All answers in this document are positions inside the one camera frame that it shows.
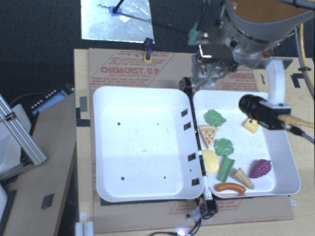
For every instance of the green leafy celery stalk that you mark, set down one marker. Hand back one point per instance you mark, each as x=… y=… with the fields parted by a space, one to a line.
x=225 y=161

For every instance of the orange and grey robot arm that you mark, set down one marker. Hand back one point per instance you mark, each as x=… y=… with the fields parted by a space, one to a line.
x=265 y=6

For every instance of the tan ice cream cone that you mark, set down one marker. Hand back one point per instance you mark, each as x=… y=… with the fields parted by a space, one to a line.
x=242 y=178

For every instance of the green lettuce leaf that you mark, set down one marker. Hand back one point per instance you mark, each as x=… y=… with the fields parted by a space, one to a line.
x=214 y=118

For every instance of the yellow cheese wedge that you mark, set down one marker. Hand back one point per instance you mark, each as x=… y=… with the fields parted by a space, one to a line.
x=251 y=126

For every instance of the toy pizza slice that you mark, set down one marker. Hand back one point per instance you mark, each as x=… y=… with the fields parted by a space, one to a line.
x=206 y=134

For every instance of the brown cardboard board red print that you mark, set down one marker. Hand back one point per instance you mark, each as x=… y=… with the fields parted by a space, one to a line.
x=137 y=67

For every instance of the black cylinder on white bracket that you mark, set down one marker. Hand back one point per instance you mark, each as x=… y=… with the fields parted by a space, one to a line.
x=256 y=109

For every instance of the white plastic tray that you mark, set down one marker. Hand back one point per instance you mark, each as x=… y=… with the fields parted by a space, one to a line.
x=142 y=144
x=246 y=146

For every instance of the purple toy grapes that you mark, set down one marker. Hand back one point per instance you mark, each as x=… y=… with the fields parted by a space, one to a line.
x=261 y=169

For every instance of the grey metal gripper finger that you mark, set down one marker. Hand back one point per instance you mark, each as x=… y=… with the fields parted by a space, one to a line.
x=198 y=72
x=216 y=74

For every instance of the thin black and white rod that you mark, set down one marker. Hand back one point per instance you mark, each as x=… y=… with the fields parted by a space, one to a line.
x=197 y=134

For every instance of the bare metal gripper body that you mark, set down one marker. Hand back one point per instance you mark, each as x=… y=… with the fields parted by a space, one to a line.
x=219 y=53

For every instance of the orange toy sausage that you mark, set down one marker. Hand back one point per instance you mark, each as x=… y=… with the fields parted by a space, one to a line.
x=230 y=187

